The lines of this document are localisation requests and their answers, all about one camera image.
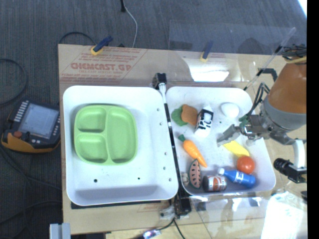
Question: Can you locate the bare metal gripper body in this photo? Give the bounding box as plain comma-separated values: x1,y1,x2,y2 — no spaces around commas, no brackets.
239,114,276,141

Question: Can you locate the white plastic tray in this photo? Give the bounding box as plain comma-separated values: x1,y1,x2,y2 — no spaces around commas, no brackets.
165,86,277,197
62,85,179,207

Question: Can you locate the yellow banana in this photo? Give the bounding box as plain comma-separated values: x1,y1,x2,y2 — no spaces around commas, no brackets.
223,140,250,158

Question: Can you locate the white egg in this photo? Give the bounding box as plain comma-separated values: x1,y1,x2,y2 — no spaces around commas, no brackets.
220,102,240,119

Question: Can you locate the white and black milk carton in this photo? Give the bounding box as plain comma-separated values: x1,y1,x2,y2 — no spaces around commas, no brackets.
194,105,214,138

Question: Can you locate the orange fruit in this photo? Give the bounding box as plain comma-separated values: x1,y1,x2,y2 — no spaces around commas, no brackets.
236,155,255,175

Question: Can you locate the orange carrot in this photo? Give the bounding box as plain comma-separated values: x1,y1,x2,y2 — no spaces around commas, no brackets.
177,134,208,168

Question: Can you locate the blue bottle white cap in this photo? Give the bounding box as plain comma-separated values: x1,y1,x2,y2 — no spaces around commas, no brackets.
217,167,257,189

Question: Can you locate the brown bread slice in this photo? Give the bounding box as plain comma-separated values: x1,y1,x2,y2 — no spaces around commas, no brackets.
181,104,199,126

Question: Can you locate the silver and orange can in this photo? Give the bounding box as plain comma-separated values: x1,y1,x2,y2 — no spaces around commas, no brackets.
202,175,227,193

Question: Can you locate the red watermelon slice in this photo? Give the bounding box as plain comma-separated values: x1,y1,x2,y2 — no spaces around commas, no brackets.
188,158,202,189

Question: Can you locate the green lettuce leaf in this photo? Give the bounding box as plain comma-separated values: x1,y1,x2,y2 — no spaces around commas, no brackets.
171,106,189,127

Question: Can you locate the thin black and white rod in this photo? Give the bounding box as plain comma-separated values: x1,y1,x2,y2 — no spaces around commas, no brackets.
158,83,184,199

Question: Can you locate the green divided plate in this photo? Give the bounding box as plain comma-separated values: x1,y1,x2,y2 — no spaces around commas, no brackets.
73,105,139,166

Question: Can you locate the brown cardboard board red print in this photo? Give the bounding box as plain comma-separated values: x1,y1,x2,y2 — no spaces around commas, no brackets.
57,43,282,235

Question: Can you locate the black cylinder on white bracket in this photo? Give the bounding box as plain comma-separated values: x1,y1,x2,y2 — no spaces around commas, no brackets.
273,138,307,184

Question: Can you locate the black block with thin wires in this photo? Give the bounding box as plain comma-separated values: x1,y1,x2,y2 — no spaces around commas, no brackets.
152,72,167,90
173,195,192,219

